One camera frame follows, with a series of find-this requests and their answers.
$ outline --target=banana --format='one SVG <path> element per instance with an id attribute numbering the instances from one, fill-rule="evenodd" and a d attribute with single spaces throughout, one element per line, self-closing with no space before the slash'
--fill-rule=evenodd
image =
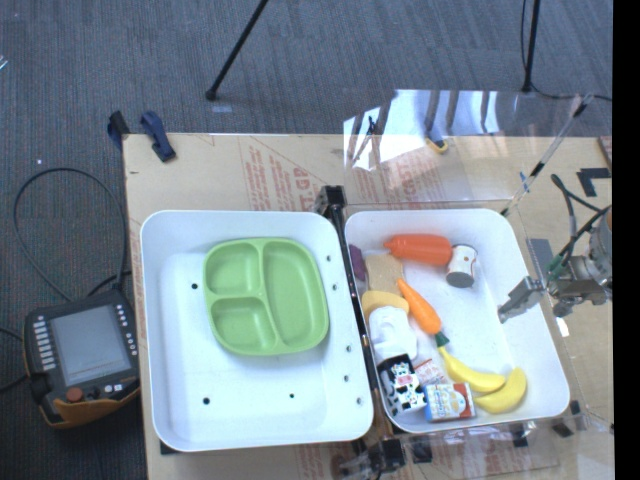
<path id="1" fill-rule="evenodd" d="M 444 366 L 454 382 L 467 382 L 473 391 L 491 393 L 505 384 L 505 376 L 499 373 L 484 373 L 469 368 L 459 359 L 453 357 L 444 347 L 438 347 L 444 359 Z"/>
<path id="2" fill-rule="evenodd" d="M 514 368 L 498 391 L 473 399 L 473 403 L 492 414 L 507 412 L 520 403 L 527 391 L 527 377 L 522 368 Z"/>

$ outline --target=gray carpet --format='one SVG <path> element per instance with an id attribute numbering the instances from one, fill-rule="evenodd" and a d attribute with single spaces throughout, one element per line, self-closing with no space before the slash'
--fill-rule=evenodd
<path id="1" fill-rule="evenodd" d="M 534 0 L 270 0 L 223 80 L 205 91 L 260 0 L 0 0 L 0 326 L 64 299 L 13 231 L 21 185 L 72 167 L 124 205 L 121 153 L 153 110 L 167 132 L 342 133 L 394 89 L 519 91 Z M 613 0 L 541 0 L 532 81 L 547 95 L 596 99 L 574 135 L 612 134 Z M 41 268 L 82 297 L 118 268 L 113 203 L 71 172 L 35 181 L 17 211 Z M 130 295 L 131 287 L 125 284 Z M 0 385 L 24 374 L 20 342 L 0 332 Z M 77 429 L 53 430 L 27 382 L 0 393 L 0 478 L 146 477 L 138 402 Z"/>

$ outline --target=transparent plastic sheet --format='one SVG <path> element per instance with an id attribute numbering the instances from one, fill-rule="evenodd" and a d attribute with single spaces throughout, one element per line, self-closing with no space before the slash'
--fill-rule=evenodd
<path id="1" fill-rule="evenodd" d="M 469 205 L 522 196 L 570 131 L 575 96 L 397 90 L 344 123 L 350 205 Z"/>

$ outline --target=small box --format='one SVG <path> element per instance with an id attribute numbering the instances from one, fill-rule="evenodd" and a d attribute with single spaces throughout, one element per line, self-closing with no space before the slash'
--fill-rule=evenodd
<path id="1" fill-rule="evenodd" d="M 447 421 L 471 418 L 476 415 L 471 388 L 466 382 L 433 384 L 426 386 L 429 421 Z"/>

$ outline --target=green plate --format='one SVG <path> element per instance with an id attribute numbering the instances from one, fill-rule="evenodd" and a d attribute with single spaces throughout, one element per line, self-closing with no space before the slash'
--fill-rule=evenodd
<path id="1" fill-rule="evenodd" d="M 296 241 L 222 242 L 207 253 L 203 270 L 211 329 L 231 352 L 301 352 L 318 345 L 329 330 L 320 271 Z"/>

